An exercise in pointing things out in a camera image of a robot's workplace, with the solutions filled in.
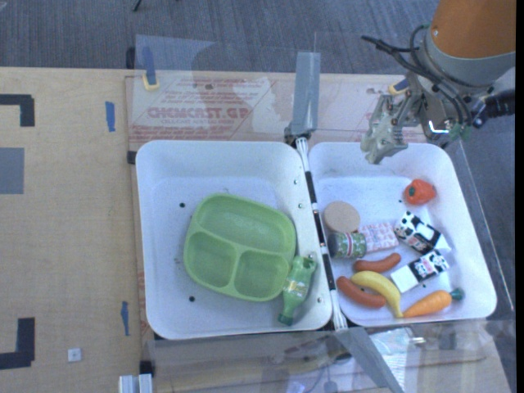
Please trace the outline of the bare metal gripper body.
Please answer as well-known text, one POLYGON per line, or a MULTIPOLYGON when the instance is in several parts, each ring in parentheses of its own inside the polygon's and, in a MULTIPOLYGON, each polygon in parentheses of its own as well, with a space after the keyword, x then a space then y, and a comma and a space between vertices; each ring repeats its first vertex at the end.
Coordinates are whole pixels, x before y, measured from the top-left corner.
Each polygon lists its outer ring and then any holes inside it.
POLYGON ((473 131, 483 96, 475 88, 434 84, 416 74, 407 74, 409 93, 414 98, 413 117, 422 126, 428 142, 467 141, 473 131))

